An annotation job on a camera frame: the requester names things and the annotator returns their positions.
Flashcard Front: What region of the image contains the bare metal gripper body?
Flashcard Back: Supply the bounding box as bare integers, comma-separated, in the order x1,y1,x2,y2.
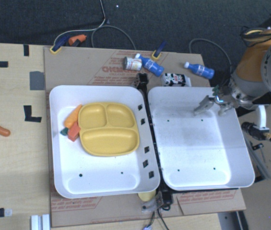
212,80,255,109

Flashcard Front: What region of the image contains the blue bottle white cap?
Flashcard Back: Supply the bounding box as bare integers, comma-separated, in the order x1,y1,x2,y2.
135,53,165,77
183,61,215,80

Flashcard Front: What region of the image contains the cow print carton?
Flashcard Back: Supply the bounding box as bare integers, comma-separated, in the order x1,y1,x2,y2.
161,72,192,88

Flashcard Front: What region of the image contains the white plastic tray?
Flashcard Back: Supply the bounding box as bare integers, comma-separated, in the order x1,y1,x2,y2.
48,85,161,199
147,86,256,192

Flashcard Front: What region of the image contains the thin black rod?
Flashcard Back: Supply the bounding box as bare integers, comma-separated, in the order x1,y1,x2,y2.
141,84,166,194

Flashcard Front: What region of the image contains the white can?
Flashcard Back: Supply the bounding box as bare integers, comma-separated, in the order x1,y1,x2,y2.
122,56,143,72

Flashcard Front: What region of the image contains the yellow divided plate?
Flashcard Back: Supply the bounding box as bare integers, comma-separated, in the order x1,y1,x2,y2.
78,102,141,157

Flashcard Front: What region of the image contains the pale yellow round toy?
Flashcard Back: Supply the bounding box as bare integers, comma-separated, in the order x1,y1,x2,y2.
137,190,157,202

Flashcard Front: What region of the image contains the brown cardboard board red print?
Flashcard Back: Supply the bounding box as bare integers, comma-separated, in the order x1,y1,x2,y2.
43,46,247,228

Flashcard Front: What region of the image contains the orange carrot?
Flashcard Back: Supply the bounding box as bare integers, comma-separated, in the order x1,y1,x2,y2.
60,104,83,137

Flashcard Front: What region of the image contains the black cylinder on white bracket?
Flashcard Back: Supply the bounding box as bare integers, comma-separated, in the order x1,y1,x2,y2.
241,104,271,141

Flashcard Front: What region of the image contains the black block with thin wires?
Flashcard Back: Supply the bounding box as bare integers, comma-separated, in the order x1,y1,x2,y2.
161,190,174,206
136,72,150,90

